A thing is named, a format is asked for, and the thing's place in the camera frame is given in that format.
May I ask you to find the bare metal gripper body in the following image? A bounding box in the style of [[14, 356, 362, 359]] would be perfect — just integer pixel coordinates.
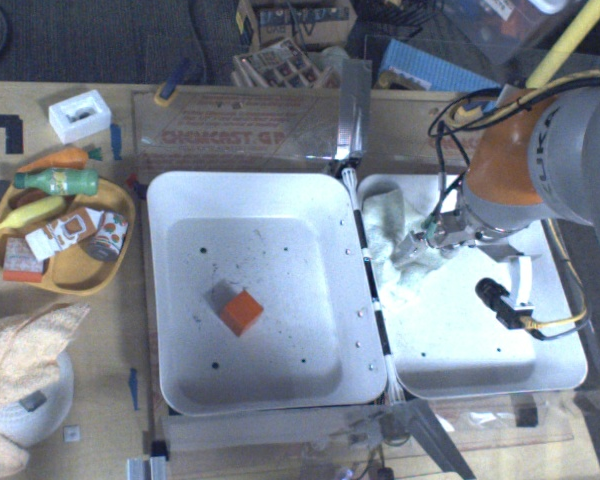
[[422, 209, 505, 249]]

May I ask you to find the pale green cloth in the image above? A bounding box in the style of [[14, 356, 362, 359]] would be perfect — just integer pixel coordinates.
[[361, 189, 462, 310]]

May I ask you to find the white plastic tray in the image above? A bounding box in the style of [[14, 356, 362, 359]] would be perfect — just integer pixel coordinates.
[[356, 173, 589, 401], [145, 170, 389, 417]]

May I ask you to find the orange cube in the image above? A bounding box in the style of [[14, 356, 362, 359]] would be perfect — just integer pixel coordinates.
[[218, 289, 265, 338]]

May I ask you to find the brown cardboard board red print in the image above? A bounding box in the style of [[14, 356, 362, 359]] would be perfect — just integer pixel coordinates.
[[129, 85, 577, 452]]

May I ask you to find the brown cardboard box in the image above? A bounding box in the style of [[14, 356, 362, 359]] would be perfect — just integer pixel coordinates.
[[234, 0, 359, 53]]

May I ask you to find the white printed can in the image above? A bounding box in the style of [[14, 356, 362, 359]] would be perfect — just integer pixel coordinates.
[[84, 210, 130, 262]]

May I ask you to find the yellow divided plate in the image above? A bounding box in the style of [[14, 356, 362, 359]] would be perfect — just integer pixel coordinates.
[[0, 174, 137, 297]]

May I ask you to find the white and orange carton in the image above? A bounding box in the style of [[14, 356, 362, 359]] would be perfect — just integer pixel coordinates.
[[24, 206, 106, 262]]

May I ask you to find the white foam box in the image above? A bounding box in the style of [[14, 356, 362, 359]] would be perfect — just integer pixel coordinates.
[[47, 88, 113, 146]]

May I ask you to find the green bottle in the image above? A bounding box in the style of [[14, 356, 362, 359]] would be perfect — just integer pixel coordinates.
[[13, 167, 101, 197]]

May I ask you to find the orange carrot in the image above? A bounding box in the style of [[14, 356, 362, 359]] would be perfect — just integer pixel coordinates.
[[16, 146, 104, 175]]

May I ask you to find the yellow banana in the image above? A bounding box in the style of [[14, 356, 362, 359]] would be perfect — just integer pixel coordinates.
[[0, 195, 69, 235]]

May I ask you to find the orange and white packet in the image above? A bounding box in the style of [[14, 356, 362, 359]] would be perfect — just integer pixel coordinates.
[[1, 236, 47, 284]]

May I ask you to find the pale yellow towel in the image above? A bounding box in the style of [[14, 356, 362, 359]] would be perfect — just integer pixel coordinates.
[[0, 301, 92, 477]]

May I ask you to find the black cylinder on white bracket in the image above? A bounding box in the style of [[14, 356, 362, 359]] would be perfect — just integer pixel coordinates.
[[474, 245, 543, 330]]

